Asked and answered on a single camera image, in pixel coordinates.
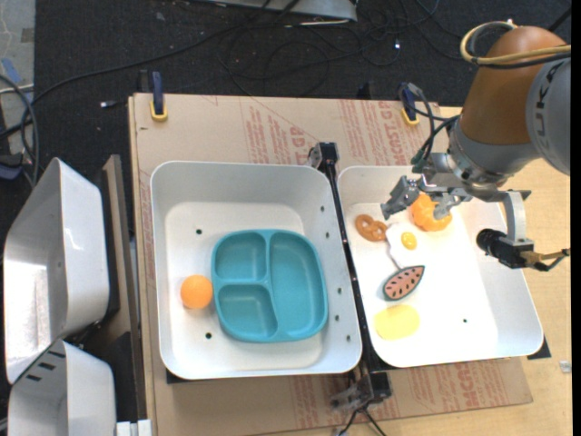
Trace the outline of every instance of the white plastic container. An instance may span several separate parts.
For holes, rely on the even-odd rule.
[[[168,162],[151,179],[161,356],[185,379],[341,373],[354,368],[361,338],[330,184],[308,166]],[[226,334],[215,305],[185,309],[183,279],[211,278],[212,249],[226,234],[299,233],[316,247],[329,319],[296,342],[253,343]]]
[[[109,290],[101,193],[54,158],[6,237],[8,380],[56,339],[101,320]]]
[[[113,435],[113,374],[107,363],[57,340],[14,384],[8,436]]]
[[[420,284],[399,301],[387,301],[382,295],[383,283],[397,270],[388,243],[365,240],[354,222],[361,213],[384,222],[379,204],[389,199],[402,175],[418,177],[405,166],[356,166],[344,170],[338,179],[371,342],[378,356],[390,365],[411,367],[538,351],[543,330],[523,271],[486,257],[476,244],[485,228],[506,231],[497,203],[473,199],[452,209],[452,223],[443,232],[419,234],[426,242],[421,250],[426,252],[419,252],[417,260],[428,261]],[[396,213],[385,223],[400,222],[411,223],[409,211]],[[406,337],[382,339],[375,316],[398,304],[415,309],[419,327]]]

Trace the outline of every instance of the table surface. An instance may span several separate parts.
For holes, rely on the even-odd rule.
[[[440,107],[443,116],[459,113],[457,108]],[[137,151],[133,145],[132,161],[136,170]],[[139,189],[137,173],[134,189]],[[530,189],[525,201],[527,237],[535,241],[535,250],[552,253],[570,247],[570,178],[542,160],[530,163],[508,183],[510,188]],[[571,262],[567,258],[550,272],[526,270],[528,288],[543,325],[551,357],[521,359],[533,402],[523,405],[463,411],[450,414],[381,421],[388,436],[400,435],[523,435],[565,436],[573,434],[572,373],[562,369],[571,362]],[[148,340],[147,331],[143,341]],[[149,364],[145,363],[145,372]],[[330,428],[309,431],[278,432],[280,436],[330,436]],[[377,434],[368,424],[350,427],[349,436]]]

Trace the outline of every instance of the egg yolk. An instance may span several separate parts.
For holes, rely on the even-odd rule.
[[[401,234],[401,243],[403,246],[408,250],[415,250],[418,247],[418,239],[414,233],[402,233]]]
[[[208,306],[212,300],[212,282],[201,274],[188,276],[182,282],[180,296],[185,307],[189,309],[202,309]]]

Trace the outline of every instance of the yellow cable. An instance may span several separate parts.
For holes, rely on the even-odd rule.
[[[513,30],[518,27],[511,21],[491,21],[471,29],[466,33],[466,35],[464,35],[462,42],[460,43],[460,53],[462,54],[462,58],[464,58],[466,61],[474,64],[498,64],[522,60],[531,56],[557,55],[571,52],[571,45],[561,45],[557,47],[538,48],[537,50],[529,50],[528,52],[519,52],[517,54],[505,54],[502,56],[474,56],[466,48],[468,41],[474,36],[476,32],[481,31],[489,25],[502,26],[509,30]]]

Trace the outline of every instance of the yellow toy food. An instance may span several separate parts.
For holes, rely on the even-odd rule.
[[[448,214],[441,220],[436,220],[434,208],[436,208],[436,203],[425,193],[421,194],[416,202],[409,207],[411,216],[418,228],[424,231],[441,231],[450,224],[452,215]]]
[[[182,282],[180,296],[183,305],[189,309],[202,309],[212,301],[212,282],[201,274],[188,276]]]

